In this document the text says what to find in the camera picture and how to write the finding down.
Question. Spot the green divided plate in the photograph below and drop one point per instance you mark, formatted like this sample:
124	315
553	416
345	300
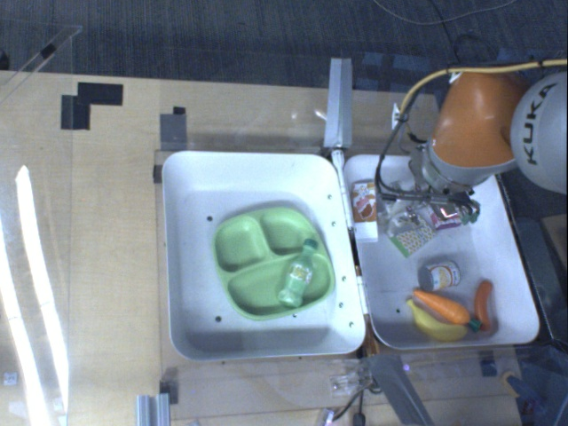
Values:
242	246

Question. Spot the orange sausage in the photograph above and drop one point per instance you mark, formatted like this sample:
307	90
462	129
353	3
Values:
483	304

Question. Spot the yellow banana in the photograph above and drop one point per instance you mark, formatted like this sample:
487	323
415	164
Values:
437	330

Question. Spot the white plastic tray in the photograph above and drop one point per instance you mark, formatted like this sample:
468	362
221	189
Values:
501	255
199	309

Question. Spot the green and yellow patterned packet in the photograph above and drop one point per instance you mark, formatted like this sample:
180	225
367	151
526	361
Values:
410	240

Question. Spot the white and orange carton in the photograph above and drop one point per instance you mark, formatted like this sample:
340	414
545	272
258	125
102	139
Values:
364	207

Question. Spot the clear plastic bottle green cap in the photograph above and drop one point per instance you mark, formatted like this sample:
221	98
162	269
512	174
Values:
296	278

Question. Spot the white and yellow can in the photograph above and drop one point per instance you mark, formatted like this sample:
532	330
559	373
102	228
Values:
441	276

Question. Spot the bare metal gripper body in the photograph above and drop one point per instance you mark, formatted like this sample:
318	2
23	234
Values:
428	180

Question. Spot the purple and white carton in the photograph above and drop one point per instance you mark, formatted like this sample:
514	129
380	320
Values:
446	220

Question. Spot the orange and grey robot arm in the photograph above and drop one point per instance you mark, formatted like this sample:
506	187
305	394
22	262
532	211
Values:
475	122

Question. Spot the orange carrot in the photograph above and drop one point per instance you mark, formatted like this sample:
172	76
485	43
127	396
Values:
444	309

